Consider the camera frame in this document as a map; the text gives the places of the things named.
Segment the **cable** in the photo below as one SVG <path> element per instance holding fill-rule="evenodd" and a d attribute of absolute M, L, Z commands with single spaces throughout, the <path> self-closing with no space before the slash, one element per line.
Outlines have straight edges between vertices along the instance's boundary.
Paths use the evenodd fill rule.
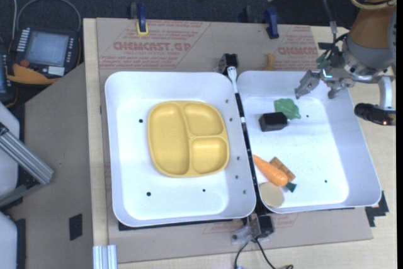
<path fill-rule="evenodd" d="M 14 39 L 14 34 L 15 34 L 15 24 L 16 24 L 16 18 L 17 18 L 17 0 L 14 1 L 14 18 L 13 18 L 13 31 L 11 32 L 12 39 Z"/>
<path fill-rule="evenodd" d="M 369 1 L 359 2 L 358 0 L 351 0 L 351 2 L 354 4 L 354 6 L 358 8 L 373 10 L 394 6 L 397 3 L 397 0 L 383 0 L 374 3 Z"/>
<path fill-rule="evenodd" d="M 263 250 L 263 248 L 262 248 L 262 245 L 261 245 L 260 242 L 259 242 L 259 238 L 260 238 L 260 237 L 261 237 L 261 236 L 256 236 L 254 239 L 249 240 L 249 241 L 248 241 L 247 243 L 245 243 L 245 244 L 243 245 L 243 247 L 238 251 L 238 253 L 237 253 L 236 257 L 235 257 L 234 269 L 239 269 L 238 264 L 237 264 L 238 257 L 239 257 L 239 255 L 241 254 L 242 250 L 243 250 L 243 249 L 249 244 L 249 242 L 251 242 L 251 241 L 258 244 L 259 249 L 260 249 L 260 251 L 261 251 L 262 254 L 263 254 L 263 257 L 264 257 L 264 259 L 266 260 L 267 264 L 269 264 L 270 268 L 271 268 L 271 269 L 276 269 L 276 268 L 271 264 L 271 262 L 269 261 L 269 259 L 268 259 L 267 256 L 266 256 L 266 253 L 264 252 L 264 250 Z M 287 265 L 287 266 L 285 267 L 285 269 L 293 269 L 293 268 L 294 268 L 293 265 Z"/>
<path fill-rule="evenodd" d="M 31 5 L 31 4 L 33 4 L 33 3 L 37 2 L 37 1 L 41 1 L 41 0 L 31 0 L 31 1 L 28 1 L 28 2 L 21 8 L 20 12 L 18 13 L 18 15 L 17 15 L 17 17 L 16 17 L 16 24 L 15 24 L 16 30 L 19 29 L 20 17 L 21 17 L 21 14 L 23 13 L 23 11 L 24 11 L 29 5 Z M 68 4 L 72 9 L 74 9 L 74 11 L 76 12 L 77 17 L 78 17 L 78 28 L 77 28 L 77 32 L 80 32 L 80 29 L 81 29 L 81 15 L 80 15 L 80 12 L 77 10 L 77 8 L 76 8 L 73 4 L 70 3 L 69 1 L 67 1 L 67 0 L 58 0 L 58 1 L 62 1 L 63 3 Z"/>

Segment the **toy carrot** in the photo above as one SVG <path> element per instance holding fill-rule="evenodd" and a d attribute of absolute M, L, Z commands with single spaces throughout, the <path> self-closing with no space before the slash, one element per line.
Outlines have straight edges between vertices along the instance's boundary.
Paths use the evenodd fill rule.
<path fill-rule="evenodd" d="M 276 168 L 267 161 L 261 159 L 257 155 L 253 155 L 253 161 L 260 171 L 277 186 L 285 186 L 288 183 L 287 175 L 280 169 Z"/>

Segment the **yellow clamp pad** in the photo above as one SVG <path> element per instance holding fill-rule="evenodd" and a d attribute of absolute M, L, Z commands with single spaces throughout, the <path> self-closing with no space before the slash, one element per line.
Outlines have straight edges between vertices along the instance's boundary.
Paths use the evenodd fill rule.
<path fill-rule="evenodd" d="M 13 64 L 14 76 L 7 74 L 7 78 L 15 83 L 31 85 L 48 85 L 56 82 L 60 78 L 48 79 L 43 74 L 27 69 L 18 64 Z"/>
<path fill-rule="evenodd" d="M 137 27 L 137 34 L 139 34 L 140 36 L 147 36 L 149 34 L 149 26 L 147 23 L 145 23 L 145 31 L 140 30 L 139 22 L 136 23 L 136 27 Z"/>

